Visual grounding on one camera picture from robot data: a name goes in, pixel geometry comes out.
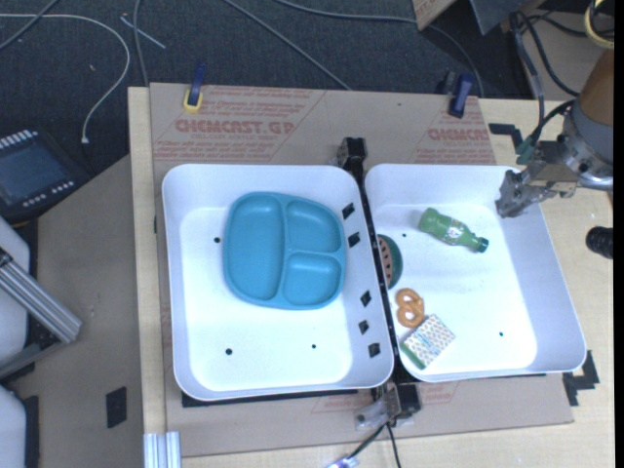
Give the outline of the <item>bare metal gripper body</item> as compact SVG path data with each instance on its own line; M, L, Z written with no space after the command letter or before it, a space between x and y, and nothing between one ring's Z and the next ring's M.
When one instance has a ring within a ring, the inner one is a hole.
M526 165L528 183L571 195L577 187L612 192L612 164L577 136L539 141Z

